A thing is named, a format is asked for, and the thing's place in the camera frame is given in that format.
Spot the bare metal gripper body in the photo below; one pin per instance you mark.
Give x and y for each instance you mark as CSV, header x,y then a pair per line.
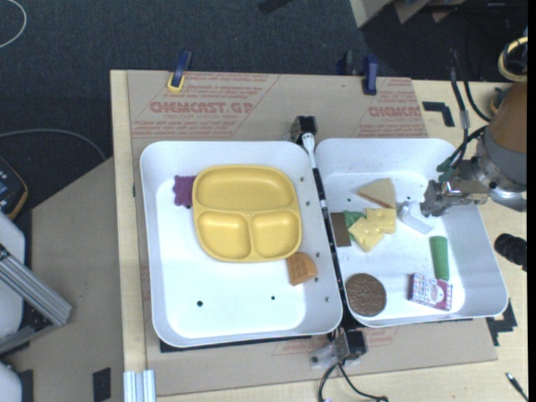
x,y
469,193

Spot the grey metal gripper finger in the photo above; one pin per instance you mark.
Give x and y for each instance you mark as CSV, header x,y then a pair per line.
x,y
432,190
429,208

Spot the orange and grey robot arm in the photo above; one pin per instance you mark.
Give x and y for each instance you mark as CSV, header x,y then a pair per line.
x,y
508,140

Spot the clear plastic bottle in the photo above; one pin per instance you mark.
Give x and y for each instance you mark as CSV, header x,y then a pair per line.
x,y
414,220

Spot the yellow cheese wedge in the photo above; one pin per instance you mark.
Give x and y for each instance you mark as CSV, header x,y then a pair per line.
x,y
384,220
365,235

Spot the green tube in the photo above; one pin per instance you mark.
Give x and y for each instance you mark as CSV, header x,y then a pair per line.
x,y
439,258

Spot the triangular sandwich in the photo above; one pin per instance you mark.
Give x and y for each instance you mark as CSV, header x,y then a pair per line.
x,y
379,193

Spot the white plastic tray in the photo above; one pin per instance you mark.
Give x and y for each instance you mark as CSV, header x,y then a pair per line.
x,y
402,262
234,300

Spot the green toy leaf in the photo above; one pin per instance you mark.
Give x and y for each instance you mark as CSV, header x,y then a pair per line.
x,y
352,217

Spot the pink and purple carton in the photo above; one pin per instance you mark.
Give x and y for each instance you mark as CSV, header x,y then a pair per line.
x,y
430,292

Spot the brown chocolate bar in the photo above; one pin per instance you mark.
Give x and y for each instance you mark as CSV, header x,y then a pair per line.
x,y
340,230

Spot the brown round biscuit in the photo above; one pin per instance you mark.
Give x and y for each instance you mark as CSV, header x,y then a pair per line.
x,y
365,295

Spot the thin black and white rod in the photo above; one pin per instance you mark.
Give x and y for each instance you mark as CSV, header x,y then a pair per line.
x,y
319,187

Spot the orange waffle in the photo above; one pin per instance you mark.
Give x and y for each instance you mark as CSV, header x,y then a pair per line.
x,y
301,268

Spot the yellow divided plate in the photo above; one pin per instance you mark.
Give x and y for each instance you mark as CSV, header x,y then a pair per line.
x,y
243,191

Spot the brown cardboard board red print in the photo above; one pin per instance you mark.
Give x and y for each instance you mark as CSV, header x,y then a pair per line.
x,y
234,111

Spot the purple grapes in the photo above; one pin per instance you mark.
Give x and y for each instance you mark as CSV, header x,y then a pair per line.
x,y
182,191

